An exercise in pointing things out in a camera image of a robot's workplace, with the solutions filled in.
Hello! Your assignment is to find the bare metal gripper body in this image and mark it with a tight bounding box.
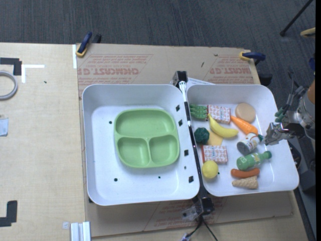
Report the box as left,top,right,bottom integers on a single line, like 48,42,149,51
280,110,310,139

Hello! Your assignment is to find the white can with green cap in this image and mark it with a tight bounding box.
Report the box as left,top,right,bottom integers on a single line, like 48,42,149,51
236,133,264,156

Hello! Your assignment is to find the green bottle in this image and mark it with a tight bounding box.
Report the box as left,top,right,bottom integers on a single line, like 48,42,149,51
236,150,273,171

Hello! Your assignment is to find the orange carrot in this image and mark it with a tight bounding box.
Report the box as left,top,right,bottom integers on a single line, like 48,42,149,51
230,115,259,136

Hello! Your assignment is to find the white plastic tray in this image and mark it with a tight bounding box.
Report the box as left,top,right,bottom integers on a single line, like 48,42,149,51
187,84,300,198
82,84,201,207

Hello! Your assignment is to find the beige round biscuit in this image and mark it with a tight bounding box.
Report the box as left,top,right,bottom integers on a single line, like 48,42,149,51
235,102,257,124

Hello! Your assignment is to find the orange sausage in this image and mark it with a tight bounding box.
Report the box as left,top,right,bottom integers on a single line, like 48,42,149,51
230,167,261,179

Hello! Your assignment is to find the beige ice cream cone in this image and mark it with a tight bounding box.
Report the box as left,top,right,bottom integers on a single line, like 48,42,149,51
231,175,259,190

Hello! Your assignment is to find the yellow banana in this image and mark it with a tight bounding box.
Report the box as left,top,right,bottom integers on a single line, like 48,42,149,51
207,113,239,139

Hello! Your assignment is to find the yellow cheese slice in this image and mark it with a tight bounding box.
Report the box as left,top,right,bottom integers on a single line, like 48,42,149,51
206,130,224,147

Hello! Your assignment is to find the orange and white carton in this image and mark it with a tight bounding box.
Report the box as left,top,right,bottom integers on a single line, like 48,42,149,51
201,145,229,165
207,104,231,125

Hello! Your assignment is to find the yellow lemon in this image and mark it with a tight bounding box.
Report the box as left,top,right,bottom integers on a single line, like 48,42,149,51
201,160,219,180

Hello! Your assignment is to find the green broccoli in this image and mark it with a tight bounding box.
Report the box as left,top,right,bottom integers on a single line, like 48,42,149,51
194,127,211,146

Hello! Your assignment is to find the green pea pod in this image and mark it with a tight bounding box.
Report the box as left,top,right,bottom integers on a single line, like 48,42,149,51
189,104,209,113
190,111,209,121

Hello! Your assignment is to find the thin black and white rod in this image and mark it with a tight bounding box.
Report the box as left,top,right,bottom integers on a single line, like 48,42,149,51
179,81,206,201

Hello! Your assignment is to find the white paper sheet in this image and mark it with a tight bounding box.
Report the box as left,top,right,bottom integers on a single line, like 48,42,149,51
186,77,217,86

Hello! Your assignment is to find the green divided plate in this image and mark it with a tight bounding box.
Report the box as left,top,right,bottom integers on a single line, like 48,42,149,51
113,108,181,169

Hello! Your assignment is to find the brown cardboard board red print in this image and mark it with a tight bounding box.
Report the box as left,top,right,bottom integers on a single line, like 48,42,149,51
76,43,294,238

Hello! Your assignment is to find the grey tape roll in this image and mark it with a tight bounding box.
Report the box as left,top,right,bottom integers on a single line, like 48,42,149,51
0,70,19,101

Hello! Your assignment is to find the black block with thin wires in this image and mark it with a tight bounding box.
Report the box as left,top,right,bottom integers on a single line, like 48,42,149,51
191,197,215,216
172,70,189,86

